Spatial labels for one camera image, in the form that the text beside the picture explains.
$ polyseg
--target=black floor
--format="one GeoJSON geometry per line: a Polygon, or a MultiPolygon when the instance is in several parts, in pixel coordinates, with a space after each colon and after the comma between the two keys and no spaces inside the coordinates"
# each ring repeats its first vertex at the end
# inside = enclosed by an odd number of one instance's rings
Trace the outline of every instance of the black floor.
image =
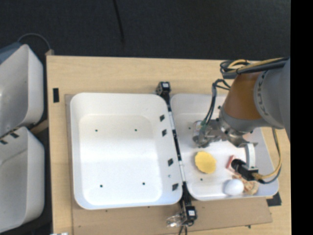
{"type": "Polygon", "coordinates": [[[291,0],[0,0],[0,48],[29,32],[57,55],[262,60],[290,56],[291,0]]]}

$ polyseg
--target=white ball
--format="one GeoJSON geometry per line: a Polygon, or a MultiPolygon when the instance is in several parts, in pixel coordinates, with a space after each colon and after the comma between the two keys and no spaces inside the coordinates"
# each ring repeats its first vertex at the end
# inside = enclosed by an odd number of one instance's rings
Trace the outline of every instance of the white ball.
{"type": "Polygon", "coordinates": [[[225,194],[235,196],[244,191],[244,183],[239,179],[229,180],[225,185],[225,194]]]}

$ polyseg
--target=wooden board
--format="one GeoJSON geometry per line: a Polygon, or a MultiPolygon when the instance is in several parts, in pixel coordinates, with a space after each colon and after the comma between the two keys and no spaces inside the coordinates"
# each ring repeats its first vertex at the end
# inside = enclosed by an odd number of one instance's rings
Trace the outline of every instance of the wooden board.
{"type": "MultiPolygon", "coordinates": [[[[51,156],[53,232],[80,234],[170,234],[177,229],[167,229],[166,217],[179,210],[178,205],[87,211],[72,198],[65,95],[80,92],[152,93],[159,81],[169,81],[172,93],[210,94],[211,84],[220,78],[219,60],[183,60],[149,58],[105,58],[47,56],[47,94],[51,156]],[[53,89],[59,90],[59,102],[54,102],[53,89]]],[[[274,142],[265,130],[270,153],[276,156],[274,142]]],[[[194,204],[199,218],[191,231],[224,227],[252,226],[253,234],[290,234],[290,144],[284,131],[284,166],[280,176],[280,194],[283,205],[267,207],[265,198],[223,200],[194,204]]],[[[226,231],[214,230],[214,234],[226,231]]],[[[229,228],[230,234],[248,234],[246,227],[229,228]]],[[[191,234],[212,234],[213,231],[191,234]]]]}

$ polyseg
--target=plywood surface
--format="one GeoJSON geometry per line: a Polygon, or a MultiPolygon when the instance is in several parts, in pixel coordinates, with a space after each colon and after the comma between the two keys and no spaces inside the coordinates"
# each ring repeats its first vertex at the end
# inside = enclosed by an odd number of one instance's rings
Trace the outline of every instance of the plywood surface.
{"type": "MultiPolygon", "coordinates": [[[[52,212],[55,233],[154,235],[178,232],[177,229],[165,227],[165,218],[175,214],[179,210],[178,205],[100,211],[87,211],[77,206],[71,194],[65,95],[80,92],[152,93],[159,81],[170,81],[173,94],[210,94],[211,84],[221,77],[219,63],[219,60],[47,57],[52,212]],[[54,88],[59,89],[59,102],[53,102],[54,88]]],[[[264,133],[275,164],[277,155],[274,142],[269,130],[264,130],[264,133]]],[[[283,205],[269,209],[264,198],[195,201],[199,218],[188,233],[195,235],[291,233],[290,143],[284,131],[279,131],[279,138],[284,159],[279,190],[283,205]],[[244,226],[250,224],[258,225],[253,225],[251,229],[244,226]],[[243,227],[216,230],[234,226],[243,227]]]]}

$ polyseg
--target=yellow round object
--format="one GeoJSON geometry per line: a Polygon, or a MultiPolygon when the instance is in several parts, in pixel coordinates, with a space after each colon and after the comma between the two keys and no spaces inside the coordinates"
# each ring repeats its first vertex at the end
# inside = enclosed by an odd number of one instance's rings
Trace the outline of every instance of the yellow round object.
{"type": "Polygon", "coordinates": [[[199,151],[195,156],[197,168],[204,173],[213,173],[216,169],[215,158],[205,151],[199,151]]]}

